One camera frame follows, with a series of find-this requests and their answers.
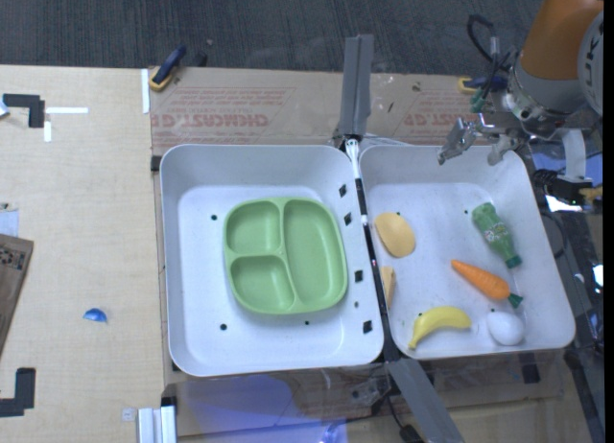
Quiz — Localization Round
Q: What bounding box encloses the white egg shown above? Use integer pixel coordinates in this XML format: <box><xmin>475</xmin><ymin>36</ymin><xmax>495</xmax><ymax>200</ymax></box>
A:
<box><xmin>485</xmin><ymin>310</ymin><xmax>526</xmax><ymax>347</ymax></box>

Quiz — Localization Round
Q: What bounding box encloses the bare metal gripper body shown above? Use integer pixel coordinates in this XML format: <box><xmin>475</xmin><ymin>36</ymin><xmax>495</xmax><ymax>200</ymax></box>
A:
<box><xmin>478</xmin><ymin>80</ymin><xmax>577</xmax><ymax>146</ymax></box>

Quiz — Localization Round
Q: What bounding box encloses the green divided plate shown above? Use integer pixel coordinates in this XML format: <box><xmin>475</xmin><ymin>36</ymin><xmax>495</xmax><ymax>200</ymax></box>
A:
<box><xmin>222</xmin><ymin>196</ymin><xmax>350</xmax><ymax>315</ymax></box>

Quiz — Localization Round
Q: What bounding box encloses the white plastic tray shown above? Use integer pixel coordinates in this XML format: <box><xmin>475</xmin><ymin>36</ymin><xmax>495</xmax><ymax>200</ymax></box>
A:
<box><xmin>358</xmin><ymin>143</ymin><xmax>578</xmax><ymax>362</ymax></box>
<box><xmin>158</xmin><ymin>143</ymin><xmax>386</xmax><ymax>379</ymax></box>

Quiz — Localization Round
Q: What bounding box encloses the green plastic bottle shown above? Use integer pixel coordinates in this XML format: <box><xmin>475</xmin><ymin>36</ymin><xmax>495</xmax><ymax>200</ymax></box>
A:
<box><xmin>470</xmin><ymin>201</ymin><xmax>524</xmax><ymax>270</ymax></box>

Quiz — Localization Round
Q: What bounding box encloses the tan bread slice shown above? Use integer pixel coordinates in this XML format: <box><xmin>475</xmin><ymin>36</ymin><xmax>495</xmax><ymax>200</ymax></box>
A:
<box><xmin>373</xmin><ymin>211</ymin><xmax>417</xmax><ymax>259</ymax></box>

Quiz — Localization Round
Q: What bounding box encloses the yellow banana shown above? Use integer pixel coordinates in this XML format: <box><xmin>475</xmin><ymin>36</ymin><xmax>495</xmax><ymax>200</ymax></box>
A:
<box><xmin>407</xmin><ymin>305</ymin><xmax>473</xmax><ymax>351</ymax></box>

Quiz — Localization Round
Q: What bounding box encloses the brown cardboard board, red print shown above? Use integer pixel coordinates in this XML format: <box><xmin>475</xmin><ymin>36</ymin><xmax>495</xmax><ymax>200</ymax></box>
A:
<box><xmin>147</xmin><ymin>65</ymin><xmax>568</xmax><ymax>438</ymax></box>

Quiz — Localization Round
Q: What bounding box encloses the orange carrot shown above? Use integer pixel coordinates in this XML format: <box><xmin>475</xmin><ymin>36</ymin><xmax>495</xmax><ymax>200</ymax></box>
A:
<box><xmin>450</xmin><ymin>258</ymin><xmax>525</xmax><ymax>310</ymax></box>

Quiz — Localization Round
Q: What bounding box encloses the brown paper packet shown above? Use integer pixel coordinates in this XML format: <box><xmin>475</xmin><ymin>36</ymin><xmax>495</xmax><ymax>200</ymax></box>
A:
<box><xmin>0</xmin><ymin>233</ymin><xmax>35</xmax><ymax>357</ymax></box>

